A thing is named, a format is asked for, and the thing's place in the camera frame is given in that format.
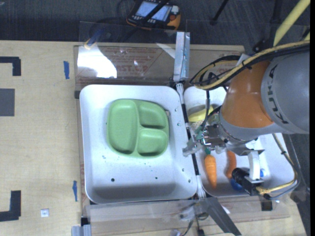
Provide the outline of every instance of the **white square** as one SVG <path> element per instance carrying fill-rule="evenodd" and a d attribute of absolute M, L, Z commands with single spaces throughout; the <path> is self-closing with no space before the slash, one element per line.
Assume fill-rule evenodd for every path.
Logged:
<path fill-rule="evenodd" d="M 49 209 L 42 209 L 40 210 L 41 217 L 49 217 Z"/>

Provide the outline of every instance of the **orange vegetable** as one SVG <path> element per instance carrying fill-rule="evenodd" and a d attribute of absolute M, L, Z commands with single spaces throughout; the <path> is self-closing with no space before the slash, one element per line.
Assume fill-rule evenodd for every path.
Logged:
<path fill-rule="evenodd" d="M 214 156 L 209 154 L 206 155 L 205 168 L 211 187 L 215 189 L 217 187 L 217 164 Z"/>
<path fill-rule="evenodd" d="M 236 156 L 230 150 L 227 151 L 227 161 L 228 161 L 228 167 L 225 171 L 225 175 L 228 179 L 231 179 L 232 171 L 236 168 Z"/>

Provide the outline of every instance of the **blue object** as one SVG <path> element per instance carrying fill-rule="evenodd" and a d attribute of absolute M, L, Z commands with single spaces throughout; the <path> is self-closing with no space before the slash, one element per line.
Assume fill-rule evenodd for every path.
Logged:
<path fill-rule="evenodd" d="M 63 62 L 63 70 L 64 70 L 65 79 L 66 80 L 70 79 L 70 77 L 69 77 L 70 69 L 69 69 L 69 62 L 68 61 Z"/>
<path fill-rule="evenodd" d="M 74 193 L 75 201 L 78 202 L 78 187 L 77 187 L 77 181 L 73 181 L 72 190 Z"/>
<path fill-rule="evenodd" d="M 231 183 L 232 188 L 233 188 L 234 190 L 236 190 L 236 191 L 241 191 L 241 190 L 243 190 L 243 187 L 242 187 L 240 184 L 238 184 L 234 179 L 231 179 L 230 183 Z"/>

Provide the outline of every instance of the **green plate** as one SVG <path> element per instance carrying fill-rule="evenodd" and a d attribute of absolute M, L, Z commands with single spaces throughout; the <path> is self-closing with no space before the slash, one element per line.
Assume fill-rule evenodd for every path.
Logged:
<path fill-rule="evenodd" d="M 114 101 L 107 117 L 107 142 L 119 154 L 153 157 L 168 145 L 168 119 L 156 103 L 121 99 Z"/>

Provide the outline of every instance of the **wooden surface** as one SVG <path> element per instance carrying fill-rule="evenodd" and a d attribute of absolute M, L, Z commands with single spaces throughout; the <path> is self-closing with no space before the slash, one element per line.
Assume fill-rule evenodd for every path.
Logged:
<path fill-rule="evenodd" d="M 15 116 L 0 117 L 0 211 L 9 210 L 11 190 L 22 192 L 19 220 L 0 222 L 0 236 L 69 236 L 80 224 L 81 190 L 74 99 L 74 42 L 0 41 L 0 56 L 18 56 L 22 76 L 0 64 L 0 88 L 15 89 Z M 65 79 L 63 61 L 69 62 Z M 78 185 L 78 201 L 72 190 Z M 40 210 L 48 208 L 49 217 Z M 243 235 L 306 235 L 295 203 L 286 218 L 239 222 Z M 222 235 L 217 225 L 206 235 Z M 138 233 L 169 235 L 168 231 Z M 192 228 L 188 236 L 196 235 Z"/>

